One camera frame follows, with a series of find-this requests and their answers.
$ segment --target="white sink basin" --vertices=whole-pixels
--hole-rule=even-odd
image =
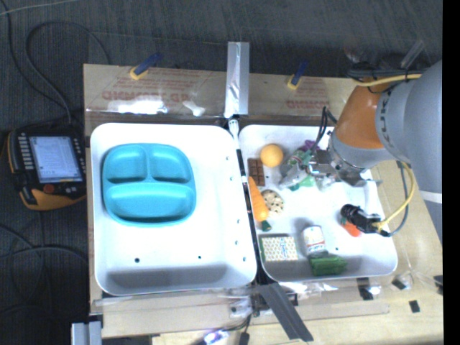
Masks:
[[[120,144],[166,144],[190,161],[196,206],[180,224],[124,224],[103,199],[102,166]],[[218,126],[109,123],[91,135],[95,276],[112,295],[239,288],[255,276],[249,217],[230,133]]]

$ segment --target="red object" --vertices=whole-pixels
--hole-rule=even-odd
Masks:
[[[352,224],[350,221],[345,222],[345,224],[341,224],[345,230],[349,232],[351,236],[354,236],[355,238],[361,235],[360,230],[358,230],[357,226]]]
[[[54,193],[55,191],[55,186],[53,184],[45,184],[43,186],[43,191],[46,193],[46,194],[52,194]]]

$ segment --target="orange ball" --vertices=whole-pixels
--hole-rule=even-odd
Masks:
[[[267,167],[276,167],[281,164],[284,153],[276,144],[267,144],[260,151],[260,160]]]

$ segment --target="blue divided plate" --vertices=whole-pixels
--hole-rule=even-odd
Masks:
[[[155,143],[111,148],[102,166],[105,207],[118,222],[184,222],[196,206],[192,167],[178,148]]]

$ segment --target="gray carpet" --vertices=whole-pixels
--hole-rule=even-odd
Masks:
[[[3,0],[10,10],[56,1],[64,0]],[[26,80],[10,53],[7,18],[0,15],[2,141],[12,129],[65,115],[27,61],[26,38],[38,24],[27,50],[76,123],[83,63],[136,65],[160,51],[162,67],[225,71],[226,43],[245,41],[252,73],[291,74],[305,58],[306,75],[344,77],[353,60],[400,57],[417,40],[428,65],[443,48],[443,0],[80,0],[11,12],[12,50]],[[86,202],[28,210],[4,157],[0,171],[0,344],[69,344],[70,324],[87,315],[86,265],[66,251],[12,252],[59,246],[85,255]]]

